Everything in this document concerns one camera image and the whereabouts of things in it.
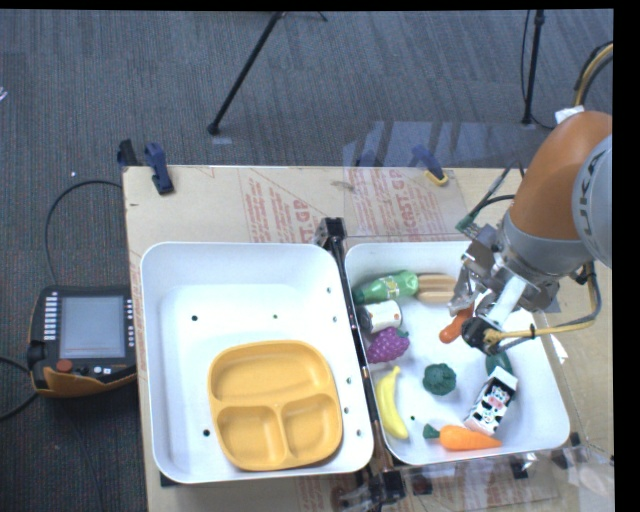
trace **orange carrot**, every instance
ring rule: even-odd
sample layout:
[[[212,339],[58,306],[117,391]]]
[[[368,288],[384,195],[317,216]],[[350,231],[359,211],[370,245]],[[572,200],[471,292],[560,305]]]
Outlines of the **orange carrot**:
[[[481,450],[502,446],[499,439],[458,425],[445,425],[440,429],[440,443],[447,450]]]
[[[473,304],[467,309],[458,312],[453,321],[440,331],[440,341],[442,343],[451,343],[462,332],[462,323],[473,316]]]

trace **toy vegetable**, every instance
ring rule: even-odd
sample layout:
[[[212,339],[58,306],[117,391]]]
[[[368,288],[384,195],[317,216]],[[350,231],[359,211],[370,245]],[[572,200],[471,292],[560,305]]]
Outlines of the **toy vegetable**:
[[[487,375],[491,375],[496,366],[503,368],[513,375],[513,368],[511,367],[511,361],[506,352],[498,352],[497,354],[488,355],[484,360],[484,366],[487,370]]]
[[[446,395],[456,388],[456,372],[446,363],[430,364],[424,369],[422,385],[434,395]]]
[[[469,430],[459,425],[445,425],[436,430],[428,423],[424,426],[422,432],[426,439],[438,438],[440,444],[447,450],[482,450],[484,448],[498,448],[502,446],[502,441],[494,437]]]
[[[451,343],[462,332],[462,324],[473,316],[473,304],[467,309],[458,312],[453,321],[440,331],[439,338],[442,343]]]
[[[352,292],[353,302],[358,306],[395,299],[396,297],[415,295],[418,291],[418,286],[417,274],[402,270],[354,288]]]

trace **yellow plate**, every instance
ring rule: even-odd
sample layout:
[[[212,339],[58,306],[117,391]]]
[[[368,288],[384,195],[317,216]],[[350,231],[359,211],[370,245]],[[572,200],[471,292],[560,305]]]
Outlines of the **yellow plate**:
[[[340,445],[333,374],[307,343],[260,341],[224,350],[209,366],[208,387],[220,447],[241,469],[313,464]]]

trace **wooden table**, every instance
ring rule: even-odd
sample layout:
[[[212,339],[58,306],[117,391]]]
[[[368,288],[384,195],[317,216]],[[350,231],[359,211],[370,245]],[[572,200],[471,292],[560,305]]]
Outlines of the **wooden table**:
[[[262,511],[331,512],[335,490],[355,485],[352,475],[195,486],[161,484],[151,445],[140,289],[140,261],[149,247],[168,240],[306,243],[324,217],[344,218],[349,236],[401,233],[409,240],[460,240],[464,237],[455,230],[456,222],[475,206],[501,171],[447,170],[448,183],[438,187],[416,168],[169,166],[175,192],[161,196],[151,180],[153,169],[125,168],[124,204],[149,510],[242,512],[256,510],[259,503]],[[512,173],[500,193],[515,192],[519,181],[517,173]],[[476,222],[495,226],[506,207],[506,203],[490,205]],[[559,385],[569,397],[567,409],[572,423],[578,425],[581,446],[588,448],[588,454],[600,456],[582,460],[584,454],[570,451],[565,469],[550,462],[552,458],[532,455],[539,470],[531,472],[532,478],[523,479],[524,484],[516,481],[513,487],[501,488],[497,496],[495,482],[477,479],[478,474],[496,470],[494,462],[485,461],[489,470],[474,470],[476,476],[469,468],[458,468],[455,475],[446,470],[441,475],[446,480],[444,487],[434,487],[433,492],[423,495],[408,492],[407,498],[385,510],[464,510],[500,504],[526,511],[614,506],[613,467],[608,464],[613,454],[612,280],[610,269],[598,263],[597,270],[602,312],[595,326],[557,336],[554,344],[559,357],[554,364]],[[545,315],[550,325],[590,311],[586,289],[571,281],[561,282],[558,304],[559,312]],[[438,481],[438,474],[430,475]],[[549,475],[553,482],[540,481]],[[416,482],[409,482],[408,489]]]

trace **blue clamp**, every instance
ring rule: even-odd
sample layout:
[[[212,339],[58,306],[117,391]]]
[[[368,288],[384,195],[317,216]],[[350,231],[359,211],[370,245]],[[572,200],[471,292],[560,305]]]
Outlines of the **blue clamp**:
[[[147,164],[153,167],[155,174],[151,177],[160,195],[173,192],[173,183],[169,177],[164,151],[157,142],[149,142],[144,148]]]
[[[415,146],[411,152],[413,153],[413,159],[411,160],[409,167],[413,167],[418,162],[422,162],[428,169],[428,171],[425,171],[424,175],[436,185],[441,187],[449,181],[449,177],[442,170],[442,166],[440,165],[440,162],[438,162],[438,159],[422,144]]]

